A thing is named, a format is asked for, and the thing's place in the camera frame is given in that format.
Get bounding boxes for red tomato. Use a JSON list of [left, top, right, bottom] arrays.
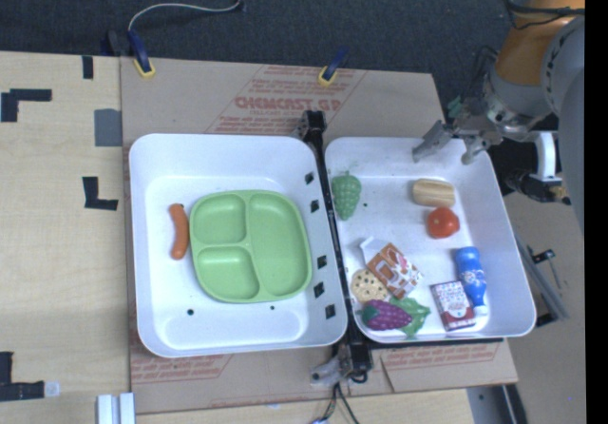
[[426, 206, 461, 240]]

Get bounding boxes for tan biscuit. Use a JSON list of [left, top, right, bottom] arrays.
[[350, 267, 389, 304]]

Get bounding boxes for thin black rod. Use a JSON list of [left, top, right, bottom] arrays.
[[311, 136, 358, 347]]

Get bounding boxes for orange and white carton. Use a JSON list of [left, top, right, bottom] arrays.
[[359, 236, 425, 300]]

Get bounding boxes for brown cardboard board red print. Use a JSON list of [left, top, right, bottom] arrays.
[[119, 55, 520, 415]]

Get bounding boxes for tan bread roll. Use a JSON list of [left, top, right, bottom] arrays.
[[410, 178, 457, 208]]

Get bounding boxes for red and white carton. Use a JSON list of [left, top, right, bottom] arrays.
[[429, 279, 477, 333]]

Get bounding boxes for purple grapes with green leaf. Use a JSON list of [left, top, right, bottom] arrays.
[[359, 296, 432, 338]]

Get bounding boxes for black cylinder on white bracket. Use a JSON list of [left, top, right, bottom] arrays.
[[503, 130, 571, 204]]

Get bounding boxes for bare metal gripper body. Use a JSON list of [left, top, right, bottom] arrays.
[[445, 96, 534, 143]]

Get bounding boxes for white plastic tray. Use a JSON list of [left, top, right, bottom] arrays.
[[324, 135, 538, 344], [127, 132, 349, 359]]

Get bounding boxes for green divided plate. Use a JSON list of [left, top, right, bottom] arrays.
[[188, 189, 314, 304]]

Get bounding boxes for blue and white bottle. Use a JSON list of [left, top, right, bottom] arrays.
[[453, 246, 489, 317]]

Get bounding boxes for orange sausage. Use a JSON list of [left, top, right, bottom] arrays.
[[168, 202, 191, 261]]

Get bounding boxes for black block with wires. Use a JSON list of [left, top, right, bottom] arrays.
[[310, 340, 374, 388], [291, 109, 329, 143]]

